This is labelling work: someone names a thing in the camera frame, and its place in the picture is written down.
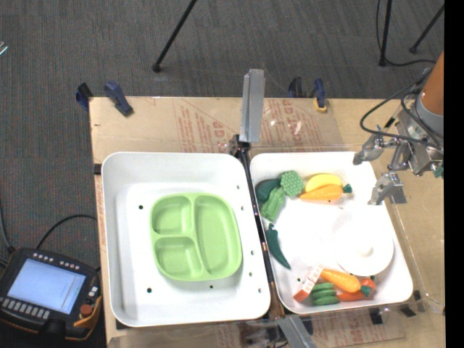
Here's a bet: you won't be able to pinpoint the dark green chili pepper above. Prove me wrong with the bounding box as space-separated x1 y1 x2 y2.
264 223 292 270

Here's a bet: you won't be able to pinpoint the dark green toy vegetable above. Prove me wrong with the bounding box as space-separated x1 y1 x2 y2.
254 178 282 205

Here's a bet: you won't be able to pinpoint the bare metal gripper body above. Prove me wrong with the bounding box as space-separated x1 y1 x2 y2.
376 112 445 178

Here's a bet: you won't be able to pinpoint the orange red toy pepper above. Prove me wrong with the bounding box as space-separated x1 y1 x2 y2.
336 277 377 302

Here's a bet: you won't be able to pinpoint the red and white carton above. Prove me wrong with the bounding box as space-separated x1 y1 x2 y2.
292 262 326 304

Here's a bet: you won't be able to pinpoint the green pea pods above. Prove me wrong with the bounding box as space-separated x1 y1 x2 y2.
310 281 340 307

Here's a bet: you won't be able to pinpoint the green divided plate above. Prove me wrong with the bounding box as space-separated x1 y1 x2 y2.
149 192 243 281

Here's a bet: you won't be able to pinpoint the white round plate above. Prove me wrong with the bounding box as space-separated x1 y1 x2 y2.
336 208 395 278

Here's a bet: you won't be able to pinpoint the brown cardboard board red print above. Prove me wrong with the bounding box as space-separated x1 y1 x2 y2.
88 96 446 348

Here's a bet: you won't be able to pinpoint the light green leafy toy vegetable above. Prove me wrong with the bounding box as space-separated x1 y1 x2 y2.
260 186 287 223

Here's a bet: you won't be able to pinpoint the orange carrot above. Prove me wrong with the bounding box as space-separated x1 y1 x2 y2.
318 268 373 298
299 183 354 202

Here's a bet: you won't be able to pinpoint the thin black rod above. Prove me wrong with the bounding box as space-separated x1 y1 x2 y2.
239 149 286 320

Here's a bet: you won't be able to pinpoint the yellow banana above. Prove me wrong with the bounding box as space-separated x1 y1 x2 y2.
304 173 344 194

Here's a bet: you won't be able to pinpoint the white plastic tray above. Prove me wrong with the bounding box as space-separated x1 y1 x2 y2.
101 152 272 328
249 152 415 315

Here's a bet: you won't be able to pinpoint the black block with wires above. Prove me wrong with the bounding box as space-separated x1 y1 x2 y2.
228 134 252 157

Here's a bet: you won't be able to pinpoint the green hexagon-patterned toy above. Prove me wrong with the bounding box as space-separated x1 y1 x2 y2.
279 170 305 198

